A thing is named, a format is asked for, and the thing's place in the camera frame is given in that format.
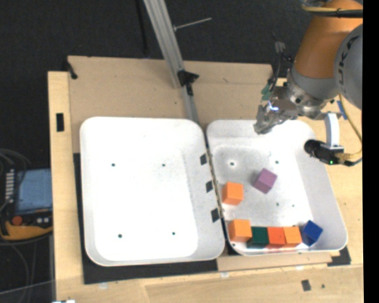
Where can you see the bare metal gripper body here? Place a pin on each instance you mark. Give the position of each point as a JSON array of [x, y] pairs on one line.
[[298, 104]]

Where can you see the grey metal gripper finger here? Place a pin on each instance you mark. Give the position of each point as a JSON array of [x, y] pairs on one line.
[[261, 122], [273, 123]]

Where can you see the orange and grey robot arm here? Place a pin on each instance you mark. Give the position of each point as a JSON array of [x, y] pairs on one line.
[[322, 49]]

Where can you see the purple cube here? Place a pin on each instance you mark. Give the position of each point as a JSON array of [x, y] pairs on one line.
[[265, 181]]

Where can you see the white plastic tray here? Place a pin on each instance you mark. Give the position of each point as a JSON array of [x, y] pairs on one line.
[[290, 181], [145, 194]]

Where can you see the orange cube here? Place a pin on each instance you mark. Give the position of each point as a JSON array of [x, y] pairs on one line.
[[239, 230], [232, 193], [293, 235]]

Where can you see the red-orange cube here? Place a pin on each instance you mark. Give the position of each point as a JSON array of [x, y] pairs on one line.
[[276, 236]]

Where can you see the green cube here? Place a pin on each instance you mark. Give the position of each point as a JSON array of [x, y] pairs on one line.
[[259, 236]]

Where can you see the blue cube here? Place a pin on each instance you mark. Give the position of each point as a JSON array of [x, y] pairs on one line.
[[312, 232]]

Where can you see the brown cardboard board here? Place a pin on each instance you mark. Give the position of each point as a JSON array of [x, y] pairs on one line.
[[129, 90]]

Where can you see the black cylinder on white bracket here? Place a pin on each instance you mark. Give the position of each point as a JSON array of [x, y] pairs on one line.
[[322, 150]]

